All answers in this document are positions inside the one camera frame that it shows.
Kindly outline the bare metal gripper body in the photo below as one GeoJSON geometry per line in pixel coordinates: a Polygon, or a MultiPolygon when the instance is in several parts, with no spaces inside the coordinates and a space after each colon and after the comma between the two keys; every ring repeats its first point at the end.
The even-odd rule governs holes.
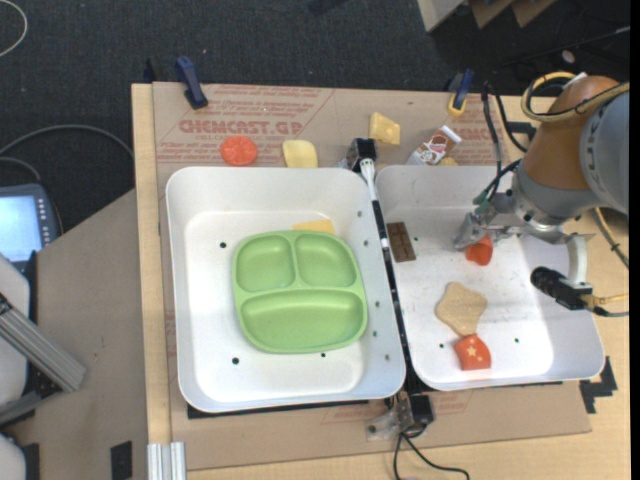
{"type": "Polygon", "coordinates": [[[531,236],[547,243],[560,243],[565,232],[562,221],[550,217],[519,193],[497,193],[473,212],[483,230],[487,226],[515,226],[512,237],[531,236]]]}

